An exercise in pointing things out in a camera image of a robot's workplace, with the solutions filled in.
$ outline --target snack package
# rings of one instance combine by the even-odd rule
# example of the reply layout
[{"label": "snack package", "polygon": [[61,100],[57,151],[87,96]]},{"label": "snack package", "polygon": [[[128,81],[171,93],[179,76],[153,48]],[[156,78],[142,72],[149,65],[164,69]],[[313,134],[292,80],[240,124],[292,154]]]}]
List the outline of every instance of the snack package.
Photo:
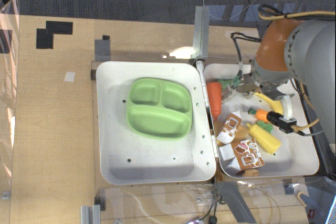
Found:
[{"label": "snack package", "polygon": [[254,138],[251,140],[244,140],[240,142],[234,142],[229,145],[225,145],[219,148],[222,160],[229,161],[234,157],[240,157],[249,153],[259,152],[257,142]]},{"label": "snack package", "polygon": [[242,117],[240,116],[239,111],[231,113],[224,122],[223,128],[219,133],[217,139],[223,144],[231,143],[232,140],[235,138],[237,130],[242,122],[241,120]]},{"label": "snack package", "polygon": [[[221,132],[223,124],[224,124],[223,122],[214,121],[214,130],[215,130],[216,137],[218,137],[219,133]],[[248,132],[249,132],[248,128],[244,127],[243,125],[240,125],[238,127],[235,138],[232,140],[232,143],[236,143],[236,142],[240,142],[242,140],[246,140]],[[217,145],[218,145],[218,147],[221,147],[221,146],[224,146],[225,144],[223,144],[221,141],[219,141],[217,139]]]},{"label": "snack package", "polygon": [[258,168],[264,166],[264,160],[260,152],[249,153],[246,155],[241,155],[235,157],[230,163],[225,167],[225,171],[230,174],[237,174],[240,171],[247,169]]},{"label": "snack package", "polygon": [[225,171],[230,174],[265,165],[254,138],[222,146],[219,152],[226,163]]}]

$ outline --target green object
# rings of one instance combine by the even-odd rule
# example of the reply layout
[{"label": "green object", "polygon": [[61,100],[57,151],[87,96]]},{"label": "green object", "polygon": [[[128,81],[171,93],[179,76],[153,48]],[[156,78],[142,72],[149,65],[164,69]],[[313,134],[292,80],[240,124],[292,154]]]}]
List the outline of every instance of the green object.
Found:
[{"label": "green object", "polygon": [[253,108],[249,108],[249,110],[247,111],[248,114],[251,114],[251,115],[255,115],[257,114],[257,111],[254,110]]},{"label": "green object", "polygon": [[233,79],[218,79],[217,81],[222,84],[223,91],[226,89],[228,85],[232,87],[237,87],[240,84],[239,76],[234,76]]},{"label": "green object", "polygon": [[223,91],[228,85],[232,85],[233,82],[232,79],[218,79],[217,81],[222,84]]},{"label": "green object", "polygon": [[266,130],[267,132],[271,133],[273,130],[273,125],[271,123],[267,123],[264,121],[257,121],[257,125]]},{"label": "green object", "polygon": [[240,84],[240,78],[238,75],[235,75],[234,78],[232,79],[233,81],[233,87],[237,87]]},{"label": "green object", "polygon": [[190,132],[192,101],[182,85],[152,78],[136,80],[129,92],[126,119],[131,130],[143,136],[176,140]]}]

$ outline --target yellow bottle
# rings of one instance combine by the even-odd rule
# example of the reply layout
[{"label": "yellow bottle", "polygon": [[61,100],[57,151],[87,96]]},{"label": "yellow bottle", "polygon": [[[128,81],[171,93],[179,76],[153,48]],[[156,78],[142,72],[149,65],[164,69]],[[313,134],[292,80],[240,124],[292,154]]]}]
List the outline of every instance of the yellow bottle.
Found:
[{"label": "yellow bottle", "polygon": [[279,146],[281,145],[281,141],[271,135],[269,132],[258,126],[257,124],[247,124],[249,127],[250,135],[263,147],[263,149],[273,154]]}]

